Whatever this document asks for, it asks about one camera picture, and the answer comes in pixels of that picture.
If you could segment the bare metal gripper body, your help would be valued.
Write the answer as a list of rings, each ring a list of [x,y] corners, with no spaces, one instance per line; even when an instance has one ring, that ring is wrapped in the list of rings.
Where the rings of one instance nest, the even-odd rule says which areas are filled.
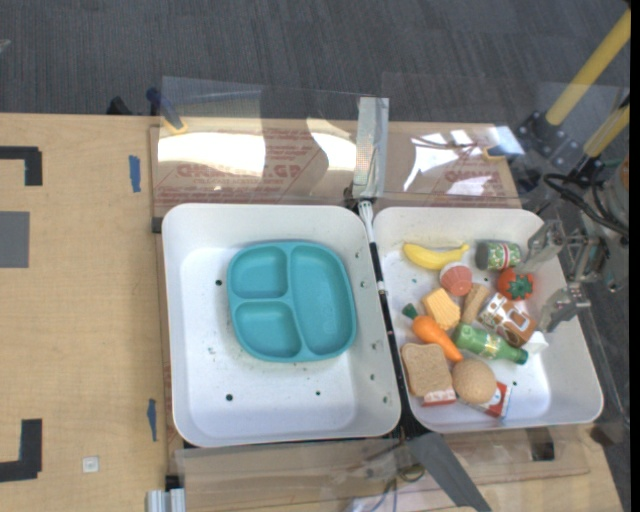
[[[566,239],[569,261],[567,280],[603,283],[609,291],[620,291],[629,282],[629,241],[608,229],[575,229]]]

